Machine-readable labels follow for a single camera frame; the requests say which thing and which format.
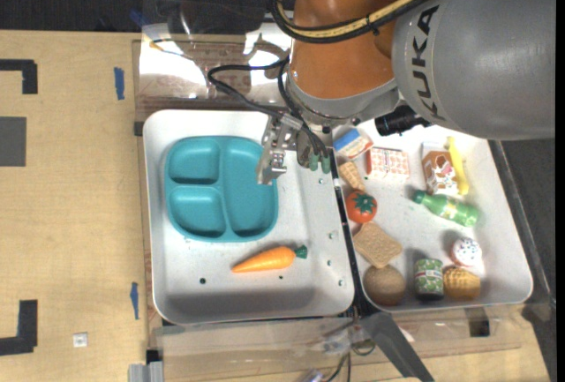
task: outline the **green bottle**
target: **green bottle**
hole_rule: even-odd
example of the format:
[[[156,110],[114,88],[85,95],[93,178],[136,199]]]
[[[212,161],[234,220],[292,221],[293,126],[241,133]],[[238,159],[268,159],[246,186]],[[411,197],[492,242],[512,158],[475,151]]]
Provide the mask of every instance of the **green bottle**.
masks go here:
[[[429,195],[424,191],[416,191],[413,200],[425,205],[432,213],[457,222],[464,227],[472,227],[477,223],[477,208],[464,204],[455,198],[443,194]]]

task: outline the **gray square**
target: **gray square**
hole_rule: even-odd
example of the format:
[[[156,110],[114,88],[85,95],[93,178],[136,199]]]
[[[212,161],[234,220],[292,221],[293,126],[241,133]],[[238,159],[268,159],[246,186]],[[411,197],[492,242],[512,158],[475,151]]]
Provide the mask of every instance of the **gray square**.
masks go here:
[[[0,167],[26,166],[26,118],[0,117]]]

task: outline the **red and white box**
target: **red and white box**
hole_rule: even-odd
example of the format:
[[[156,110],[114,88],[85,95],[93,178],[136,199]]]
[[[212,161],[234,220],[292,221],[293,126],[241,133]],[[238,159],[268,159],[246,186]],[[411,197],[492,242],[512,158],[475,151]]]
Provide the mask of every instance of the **red and white box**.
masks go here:
[[[410,178],[408,154],[401,150],[372,147],[366,153],[367,177],[394,178],[405,181]]]

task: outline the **brown ball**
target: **brown ball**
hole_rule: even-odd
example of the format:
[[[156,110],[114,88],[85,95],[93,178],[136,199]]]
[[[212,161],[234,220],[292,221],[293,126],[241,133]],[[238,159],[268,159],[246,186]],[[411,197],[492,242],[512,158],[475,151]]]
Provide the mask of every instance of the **brown ball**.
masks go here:
[[[377,269],[369,267],[363,278],[363,286],[369,298],[378,305],[394,307],[402,301],[406,291],[406,280],[392,266]]]

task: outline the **gray metal leg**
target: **gray metal leg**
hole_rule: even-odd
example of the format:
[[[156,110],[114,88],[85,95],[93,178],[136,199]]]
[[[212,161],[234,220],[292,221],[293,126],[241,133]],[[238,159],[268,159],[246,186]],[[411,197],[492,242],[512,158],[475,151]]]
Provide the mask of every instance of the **gray metal leg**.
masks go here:
[[[359,324],[369,333],[374,343],[403,377],[434,382],[432,375],[389,314],[375,313],[361,319]]]

